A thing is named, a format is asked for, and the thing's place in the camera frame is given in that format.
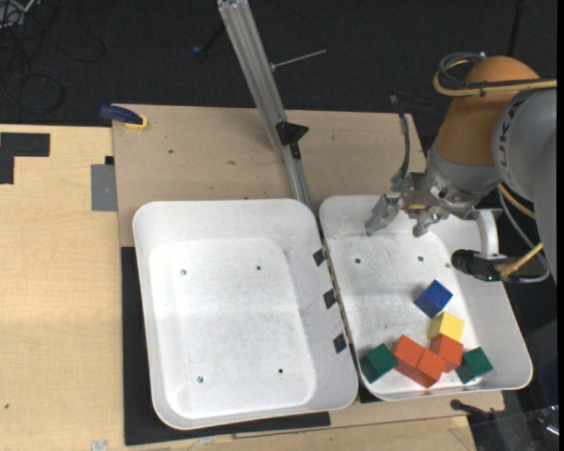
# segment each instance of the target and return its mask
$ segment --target blue block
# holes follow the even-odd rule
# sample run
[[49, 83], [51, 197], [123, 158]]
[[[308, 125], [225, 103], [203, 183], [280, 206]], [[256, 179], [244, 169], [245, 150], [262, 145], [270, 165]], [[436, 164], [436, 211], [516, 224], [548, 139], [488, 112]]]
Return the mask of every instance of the blue block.
[[432, 284], [418, 296], [414, 304], [432, 319], [443, 310], [452, 297], [453, 294], [435, 279], [432, 281]]

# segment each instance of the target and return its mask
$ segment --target white tray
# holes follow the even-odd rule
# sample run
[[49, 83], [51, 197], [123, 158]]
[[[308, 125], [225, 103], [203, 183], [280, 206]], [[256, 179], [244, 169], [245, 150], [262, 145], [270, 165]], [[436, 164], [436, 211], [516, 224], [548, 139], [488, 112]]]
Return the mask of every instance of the white tray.
[[451, 216], [415, 238], [415, 220], [400, 211], [388, 227], [368, 237], [365, 222], [378, 198], [339, 195], [329, 197], [320, 207], [321, 226], [358, 357], [381, 343], [390, 348], [402, 334], [427, 348], [431, 319], [414, 299], [437, 279], [453, 293], [444, 310], [465, 321], [464, 350], [481, 346], [493, 370], [466, 385], [451, 371], [429, 389], [395, 369], [373, 383], [360, 370], [362, 383], [385, 400], [525, 387], [532, 378], [532, 364], [503, 284], [482, 282], [450, 266], [455, 250], [480, 249], [477, 224]]
[[311, 210], [153, 202], [133, 219], [154, 409], [190, 429], [339, 409], [358, 379]]

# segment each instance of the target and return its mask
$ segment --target wooden surface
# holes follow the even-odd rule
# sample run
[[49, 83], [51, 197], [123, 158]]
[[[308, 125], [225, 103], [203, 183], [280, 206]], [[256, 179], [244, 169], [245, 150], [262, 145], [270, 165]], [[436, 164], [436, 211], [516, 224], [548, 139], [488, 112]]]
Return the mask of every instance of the wooden surface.
[[[292, 197], [257, 109], [121, 106], [149, 121], [142, 132], [113, 124], [122, 246], [133, 246], [133, 215], [148, 202]], [[390, 191], [404, 155], [396, 115], [294, 110], [287, 117], [309, 128], [300, 148], [316, 213], [330, 195]], [[413, 123], [410, 138], [410, 170], [421, 172]]]
[[[90, 192], [90, 166], [113, 155], [111, 129], [0, 132], [52, 136], [50, 157], [17, 157], [14, 184], [0, 185], [0, 450], [84, 451], [100, 439], [109, 451], [126, 449], [118, 217], [92, 211]], [[499, 392], [461, 398], [503, 409]], [[448, 430], [467, 420], [447, 404], [448, 397], [355, 403], [331, 413], [333, 428], [219, 436], [215, 448], [462, 450]], [[189, 440], [133, 449], [190, 446], [202, 447]]]

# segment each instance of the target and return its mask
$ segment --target yellow cable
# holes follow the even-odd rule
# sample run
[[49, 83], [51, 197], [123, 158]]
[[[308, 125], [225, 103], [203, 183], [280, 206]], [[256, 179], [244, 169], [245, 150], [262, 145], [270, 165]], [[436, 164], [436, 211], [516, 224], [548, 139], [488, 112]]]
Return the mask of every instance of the yellow cable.
[[544, 82], [530, 82], [528, 84], [518, 84], [514, 86], [506, 85], [506, 86], [485, 86], [482, 85], [482, 88], [460, 88], [460, 89], [453, 89], [453, 88], [446, 88], [441, 85], [439, 81], [439, 73], [437, 71], [434, 74], [434, 78], [432, 79], [432, 85], [434, 89], [442, 95], [447, 95], [449, 97], [467, 97], [468, 95], [480, 95], [481, 92], [490, 94], [492, 92], [515, 92], [518, 90], [536, 90], [541, 88], [556, 88], [557, 87], [557, 79], [548, 80]]
[[542, 248], [543, 244], [539, 242], [535, 247], [528, 251], [524, 256], [520, 257], [516, 262], [513, 262], [512, 264], [497, 264], [495, 266], [495, 269], [499, 271], [499, 274], [502, 277], [506, 277], [523, 267], [526, 262], [532, 259]]
[[501, 195], [503, 195], [512, 206], [514, 206], [516, 209], [518, 209], [521, 213], [523, 213], [524, 215], [527, 215], [528, 217], [530, 217], [531, 219], [535, 219], [535, 214], [527, 209], [525, 206], [523, 206], [520, 202], [518, 202], [512, 194], [510, 194], [508, 192], [508, 189], [506, 189], [503, 184], [499, 184], [497, 186], [499, 188], [499, 192], [501, 193]]

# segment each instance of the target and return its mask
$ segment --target yellow block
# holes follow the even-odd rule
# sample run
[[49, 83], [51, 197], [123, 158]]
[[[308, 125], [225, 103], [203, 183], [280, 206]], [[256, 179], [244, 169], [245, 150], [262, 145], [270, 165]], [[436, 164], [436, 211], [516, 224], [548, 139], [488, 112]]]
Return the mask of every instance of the yellow block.
[[432, 320], [428, 338], [429, 340], [433, 340], [439, 335], [444, 334], [447, 337], [451, 337], [451, 339], [461, 341], [463, 325], [464, 322], [460, 318], [457, 318], [448, 312], [442, 312], [438, 316], [435, 316]]

